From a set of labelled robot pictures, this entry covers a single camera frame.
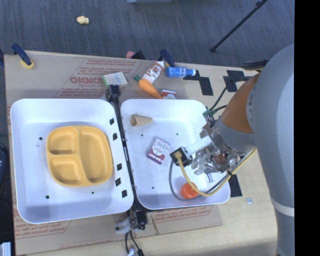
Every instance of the black pole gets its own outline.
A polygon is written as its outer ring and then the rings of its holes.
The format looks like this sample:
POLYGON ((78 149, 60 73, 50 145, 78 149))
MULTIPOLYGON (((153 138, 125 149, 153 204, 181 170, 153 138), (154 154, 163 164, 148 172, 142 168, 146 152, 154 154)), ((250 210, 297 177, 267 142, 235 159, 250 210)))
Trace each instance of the black pole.
POLYGON ((254 14, 255 11, 258 10, 266 1, 267 0, 262 0, 261 2, 257 2, 255 4, 255 8, 243 20, 241 20, 239 24, 236 25, 224 38, 222 38, 214 47, 212 47, 210 51, 214 52, 219 45, 221 45, 233 32, 235 32, 247 19, 249 19, 250 16, 254 14))

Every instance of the orange carrot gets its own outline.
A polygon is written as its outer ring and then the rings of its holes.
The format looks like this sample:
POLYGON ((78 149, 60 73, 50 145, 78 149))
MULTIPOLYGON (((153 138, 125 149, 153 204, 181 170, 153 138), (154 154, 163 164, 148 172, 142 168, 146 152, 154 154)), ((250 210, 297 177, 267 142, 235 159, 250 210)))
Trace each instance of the orange carrot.
POLYGON ((150 94, 151 96, 153 96, 157 99, 163 99, 163 97, 160 95, 160 93, 156 90, 156 88, 153 87, 153 85, 148 80, 140 79, 139 86, 147 94, 150 94))

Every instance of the yellow plate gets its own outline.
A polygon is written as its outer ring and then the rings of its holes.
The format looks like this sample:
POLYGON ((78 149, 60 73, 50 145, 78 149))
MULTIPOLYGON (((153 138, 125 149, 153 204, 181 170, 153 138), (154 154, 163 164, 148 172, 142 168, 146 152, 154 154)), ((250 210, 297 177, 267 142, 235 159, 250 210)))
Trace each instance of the yellow plate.
POLYGON ((108 138, 93 126, 52 130, 46 139, 46 156, 52 178, 63 186, 99 185, 113 172, 108 138))

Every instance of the blue bottle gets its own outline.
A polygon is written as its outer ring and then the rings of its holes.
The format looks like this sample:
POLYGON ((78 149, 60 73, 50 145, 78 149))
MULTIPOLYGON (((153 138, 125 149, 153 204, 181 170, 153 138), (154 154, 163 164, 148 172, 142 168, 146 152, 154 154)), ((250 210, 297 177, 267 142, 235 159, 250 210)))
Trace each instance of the blue bottle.
POLYGON ((196 74, 195 69, 187 69, 185 67, 180 66, 168 66, 165 69, 165 75, 168 78, 184 78, 186 76, 194 76, 196 74))

